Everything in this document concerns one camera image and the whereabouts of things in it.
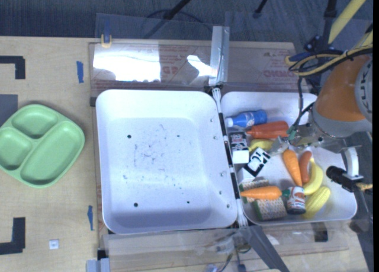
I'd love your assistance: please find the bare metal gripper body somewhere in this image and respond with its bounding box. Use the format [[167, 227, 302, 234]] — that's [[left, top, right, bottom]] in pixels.
[[290, 123, 326, 148]]

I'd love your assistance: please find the white plastic tray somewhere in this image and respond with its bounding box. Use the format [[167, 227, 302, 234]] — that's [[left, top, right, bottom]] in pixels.
[[95, 88, 239, 235], [220, 91, 358, 226]]

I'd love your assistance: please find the patterned packet green edge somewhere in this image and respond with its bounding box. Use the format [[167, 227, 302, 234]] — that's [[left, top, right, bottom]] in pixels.
[[238, 178, 271, 204], [251, 196, 288, 222]]

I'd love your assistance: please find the black and white milk carton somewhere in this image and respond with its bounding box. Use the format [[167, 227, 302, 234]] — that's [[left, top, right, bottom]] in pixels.
[[228, 131, 250, 165]]

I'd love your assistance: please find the orange sausage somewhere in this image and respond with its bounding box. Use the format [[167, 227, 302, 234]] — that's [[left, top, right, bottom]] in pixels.
[[298, 150, 313, 185]]

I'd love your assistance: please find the green divided plate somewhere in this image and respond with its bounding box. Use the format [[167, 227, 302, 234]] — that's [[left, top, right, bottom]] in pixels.
[[0, 103, 86, 189]]

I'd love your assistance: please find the black cylinder on white bracket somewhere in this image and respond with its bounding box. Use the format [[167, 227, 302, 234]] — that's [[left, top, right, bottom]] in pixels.
[[325, 146, 365, 193]]

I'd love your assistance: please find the black and white printed box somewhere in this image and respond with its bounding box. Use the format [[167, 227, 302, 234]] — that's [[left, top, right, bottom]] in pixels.
[[246, 146, 272, 177]]

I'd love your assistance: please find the large yellow banana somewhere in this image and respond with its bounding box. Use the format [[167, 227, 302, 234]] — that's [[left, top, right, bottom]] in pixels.
[[302, 158, 325, 196]]

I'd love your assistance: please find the orange bottle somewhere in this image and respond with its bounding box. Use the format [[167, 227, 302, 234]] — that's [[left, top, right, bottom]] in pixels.
[[246, 120, 290, 140]]

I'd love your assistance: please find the blue bottle white cap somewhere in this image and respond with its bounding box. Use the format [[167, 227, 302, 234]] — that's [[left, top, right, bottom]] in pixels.
[[224, 109, 268, 129]]

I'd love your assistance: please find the red and white can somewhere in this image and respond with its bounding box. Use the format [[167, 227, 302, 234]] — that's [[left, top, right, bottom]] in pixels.
[[285, 185, 307, 216]]

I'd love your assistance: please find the yellow corn cob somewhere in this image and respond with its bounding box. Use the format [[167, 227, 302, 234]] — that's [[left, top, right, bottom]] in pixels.
[[301, 185, 331, 220]]

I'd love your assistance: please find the orange carrot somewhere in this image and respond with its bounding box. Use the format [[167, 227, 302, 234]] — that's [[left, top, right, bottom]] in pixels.
[[282, 149, 304, 188], [239, 185, 283, 201]]

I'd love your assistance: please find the small yellow banana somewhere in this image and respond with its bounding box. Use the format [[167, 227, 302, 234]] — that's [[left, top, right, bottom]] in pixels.
[[248, 139, 275, 153]]

